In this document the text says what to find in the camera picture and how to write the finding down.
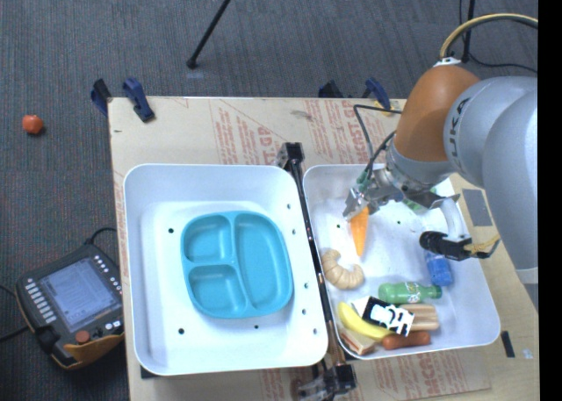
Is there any orange carrot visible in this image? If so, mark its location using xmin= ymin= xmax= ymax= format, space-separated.
xmin=349 ymin=205 xmax=371 ymax=258

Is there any white plastic tray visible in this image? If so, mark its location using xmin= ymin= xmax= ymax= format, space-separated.
xmin=302 ymin=163 xmax=502 ymax=362
xmin=122 ymin=163 xmax=330 ymax=377

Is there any beige croissant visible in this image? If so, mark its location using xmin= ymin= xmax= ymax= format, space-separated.
xmin=321 ymin=248 xmax=366 ymax=291

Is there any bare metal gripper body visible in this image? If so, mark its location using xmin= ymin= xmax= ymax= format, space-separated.
xmin=349 ymin=167 xmax=408 ymax=209

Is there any black cylinder on white bracket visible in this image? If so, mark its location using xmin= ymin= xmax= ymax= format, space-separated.
xmin=418 ymin=197 xmax=474 ymax=262

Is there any yellow banana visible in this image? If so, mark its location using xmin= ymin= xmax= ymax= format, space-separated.
xmin=336 ymin=301 xmax=396 ymax=341

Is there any tan sandwich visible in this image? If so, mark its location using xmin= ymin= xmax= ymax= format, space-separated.
xmin=338 ymin=326 xmax=378 ymax=357

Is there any small orange round toy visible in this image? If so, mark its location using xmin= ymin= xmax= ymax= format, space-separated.
xmin=21 ymin=114 xmax=46 ymax=136

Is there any brown cardboard board red print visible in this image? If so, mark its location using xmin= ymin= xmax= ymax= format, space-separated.
xmin=106 ymin=96 xmax=539 ymax=401

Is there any green bottle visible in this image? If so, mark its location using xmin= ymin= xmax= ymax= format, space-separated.
xmin=378 ymin=281 xmax=443 ymax=305

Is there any blue bottle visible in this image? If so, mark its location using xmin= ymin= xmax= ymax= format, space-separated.
xmin=424 ymin=250 xmax=455 ymax=288

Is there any black stand leg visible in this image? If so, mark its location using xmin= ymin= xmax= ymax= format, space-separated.
xmin=460 ymin=0 xmax=484 ymax=64
xmin=185 ymin=0 xmax=256 ymax=70

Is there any blue divided plate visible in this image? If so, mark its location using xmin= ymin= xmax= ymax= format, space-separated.
xmin=179 ymin=210 xmax=295 ymax=320

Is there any brown sausage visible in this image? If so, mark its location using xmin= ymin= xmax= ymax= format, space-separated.
xmin=381 ymin=330 xmax=433 ymax=352

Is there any tan hot dog bun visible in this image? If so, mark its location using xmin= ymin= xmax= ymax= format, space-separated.
xmin=397 ymin=303 xmax=441 ymax=333

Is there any black and white carton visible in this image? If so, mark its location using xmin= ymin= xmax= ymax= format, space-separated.
xmin=351 ymin=295 xmax=416 ymax=339

